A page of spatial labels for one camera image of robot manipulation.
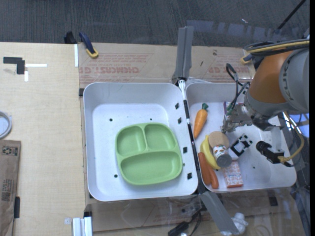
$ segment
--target small box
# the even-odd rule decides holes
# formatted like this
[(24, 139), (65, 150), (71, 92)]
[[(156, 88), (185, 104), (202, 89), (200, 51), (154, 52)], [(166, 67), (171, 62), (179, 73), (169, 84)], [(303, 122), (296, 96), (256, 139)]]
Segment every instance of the small box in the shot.
[(223, 168), (223, 175), (227, 188), (243, 186), (242, 174), (237, 161), (233, 161), (229, 167)]

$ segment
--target brown cardboard strip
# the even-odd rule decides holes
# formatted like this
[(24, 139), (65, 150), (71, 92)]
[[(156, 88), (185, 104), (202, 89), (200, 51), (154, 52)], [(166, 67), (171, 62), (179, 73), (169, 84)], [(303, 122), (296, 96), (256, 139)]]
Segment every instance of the brown cardboard strip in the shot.
[(12, 236), (20, 141), (0, 140), (0, 236)]

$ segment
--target light wood surface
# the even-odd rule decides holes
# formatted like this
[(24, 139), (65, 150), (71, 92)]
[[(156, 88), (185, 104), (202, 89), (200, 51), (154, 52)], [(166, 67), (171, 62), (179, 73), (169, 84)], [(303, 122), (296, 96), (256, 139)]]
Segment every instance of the light wood surface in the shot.
[(21, 146), (17, 196), (20, 218), (15, 236), (69, 236), (66, 218), (82, 217), (85, 207), (78, 68), (74, 46), (0, 43), (3, 57), (20, 57), (29, 81), (16, 65), (0, 63), (0, 109), (12, 116), (5, 139)]

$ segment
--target green plate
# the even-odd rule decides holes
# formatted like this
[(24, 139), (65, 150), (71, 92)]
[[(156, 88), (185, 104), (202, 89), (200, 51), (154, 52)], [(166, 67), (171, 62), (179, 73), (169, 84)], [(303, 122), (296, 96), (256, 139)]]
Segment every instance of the green plate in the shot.
[(130, 184), (166, 182), (176, 178), (183, 168), (177, 139), (161, 123), (141, 123), (121, 129), (115, 148), (120, 172)]

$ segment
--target yellow banana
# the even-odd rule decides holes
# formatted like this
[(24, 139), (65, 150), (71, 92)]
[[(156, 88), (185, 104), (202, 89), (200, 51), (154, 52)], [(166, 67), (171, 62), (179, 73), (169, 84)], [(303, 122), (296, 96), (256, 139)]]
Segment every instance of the yellow banana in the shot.
[(203, 142), (200, 145), (200, 152), (203, 152), (206, 156), (207, 162), (211, 165), (211, 167), (214, 170), (219, 170), (221, 167), (217, 165), (216, 159), (213, 157), (211, 151), (210, 151), (210, 146), (208, 142), (208, 135), (206, 135), (206, 138), (203, 140)]

